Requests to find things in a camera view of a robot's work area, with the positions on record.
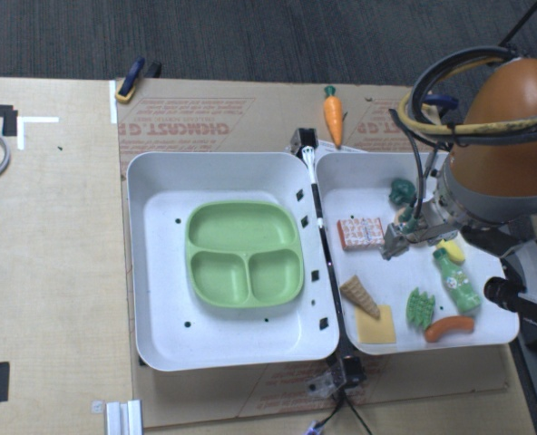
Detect brown cardboard board red print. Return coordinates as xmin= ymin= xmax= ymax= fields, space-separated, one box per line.
xmin=115 ymin=78 xmax=523 ymax=430

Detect black cylinder on white bracket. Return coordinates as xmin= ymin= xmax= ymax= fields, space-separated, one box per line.
xmin=483 ymin=237 xmax=537 ymax=331

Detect orange carrot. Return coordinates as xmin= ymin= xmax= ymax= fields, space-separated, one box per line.
xmin=323 ymin=85 xmax=346 ymax=150

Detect white plastic tray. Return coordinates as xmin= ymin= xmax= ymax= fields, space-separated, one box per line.
xmin=316 ymin=151 xmax=521 ymax=356
xmin=126 ymin=151 xmax=341 ymax=372

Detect green divided plate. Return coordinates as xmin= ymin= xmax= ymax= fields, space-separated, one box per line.
xmin=185 ymin=200 xmax=306 ymax=309

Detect green lettuce leaf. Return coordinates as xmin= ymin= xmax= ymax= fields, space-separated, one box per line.
xmin=405 ymin=287 xmax=436 ymax=331

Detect green plastic bottle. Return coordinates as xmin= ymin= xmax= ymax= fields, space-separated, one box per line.
xmin=432 ymin=246 xmax=483 ymax=314

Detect brown ice cream cone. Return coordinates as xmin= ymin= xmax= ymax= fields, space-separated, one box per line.
xmin=339 ymin=275 xmax=382 ymax=321

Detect thin black and white rod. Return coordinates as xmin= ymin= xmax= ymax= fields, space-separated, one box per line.
xmin=301 ymin=147 xmax=347 ymax=362

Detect orange sausage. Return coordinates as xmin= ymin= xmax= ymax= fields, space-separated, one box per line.
xmin=424 ymin=315 xmax=476 ymax=344

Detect dark green broccoli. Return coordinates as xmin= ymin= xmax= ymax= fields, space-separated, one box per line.
xmin=388 ymin=178 xmax=418 ymax=208

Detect yellow lemon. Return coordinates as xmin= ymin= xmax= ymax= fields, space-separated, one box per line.
xmin=435 ymin=238 xmax=466 ymax=265

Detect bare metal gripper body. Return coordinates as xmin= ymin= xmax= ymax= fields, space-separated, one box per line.
xmin=406 ymin=191 xmax=468 ymax=247

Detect yellow cheese slice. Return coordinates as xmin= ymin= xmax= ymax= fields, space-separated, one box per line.
xmin=354 ymin=304 xmax=397 ymax=345

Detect orange and white carton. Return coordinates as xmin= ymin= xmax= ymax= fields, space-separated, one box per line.
xmin=337 ymin=217 xmax=386 ymax=252

